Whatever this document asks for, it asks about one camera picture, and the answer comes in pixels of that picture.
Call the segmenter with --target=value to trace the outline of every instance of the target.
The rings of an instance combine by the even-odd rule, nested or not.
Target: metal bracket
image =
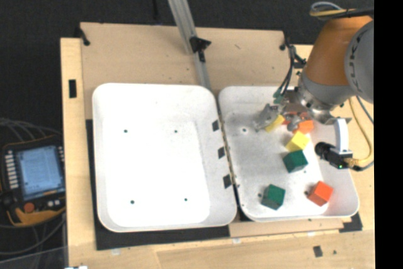
[[[84,43],[85,46],[89,46],[91,44],[91,42],[87,39],[87,36],[84,33],[84,31],[79,27],[76,27],[74,29],[73,37],[74,38],[82,38],[82,42]]]
[[[204,40],[198,37],[190,38],[190,45],[193,53],[198,53],[199,61],[205,63],[206,58],[204,56],[204,50],[211,44],[211,41]]]
[[[336,133],[335,151],[339,154],[351,154],[351,151],[348,149],[349,136],[346,119],[336,118],[333,127]]]

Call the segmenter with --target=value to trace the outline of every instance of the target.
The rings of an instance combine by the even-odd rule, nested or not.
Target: screen
[[[17,152],[21,168],[23,198],[42,196],[44,192],[64,191],[64,180],[55,146]]]

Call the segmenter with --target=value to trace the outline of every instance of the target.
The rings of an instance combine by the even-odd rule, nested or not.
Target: yellow cable
[[[334,14],[341,14],[347,12],[347,10],[350,9],[334,9],[334,10],[323,10],[323,11],[310,11],[309,15],[313,17],[318,17],[318,16],[331,16]]]
[[[369,138],[369,136],[367,135],[367,133],[365,132],[361,122],[358,120],[357,115],[355,113],[355,109],[353,106],[353,100],[351,98],[348,99],[348,102],[350,104],[350,108],[351,108],[351,112],[353,113],[354,119],[358,125],[358,127],[361,130],[361,133],[364,135],[365,140],[370,148],[370,152],[368,153],[367,157],[364,159],[356,159],[356,158],[345,158],[344,161],[346,163],[348,163],[350,166],[360,166],[360,164],[366,164],[367,162],[371,161],[372,159],[372,153],[373,153],[373,145],[371,142],[371,139]]]

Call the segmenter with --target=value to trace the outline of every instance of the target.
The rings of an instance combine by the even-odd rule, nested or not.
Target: yellow cube
[[[282,115],[278,115],[276,120],[269,124],[265,129],[267,132],[271,132],[274,128],[277,128],[284,122],[285,118]]]
[[[307,146],[308,143],[309,138],[302,132],[297,131],[285,147],[290,152],[301,151]]]

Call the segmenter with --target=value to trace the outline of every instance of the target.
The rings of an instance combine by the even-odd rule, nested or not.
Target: black clip
[[[82,42],[84,43],[85,46],[88,46],[89,44],[91,44],[89,42],[89,40],[87,39],[86,34],[84,34],[83,30],[79,27],[76,27],[76,29],[74,30],[74,38],[82,38]]]
[[[204,56],[204,50],[211,44],[211,41],[204,40],[198,37],[191,37],[190,38],[190,45],[193,53],[198,53],[200,62],[205,63],[206,58]]]

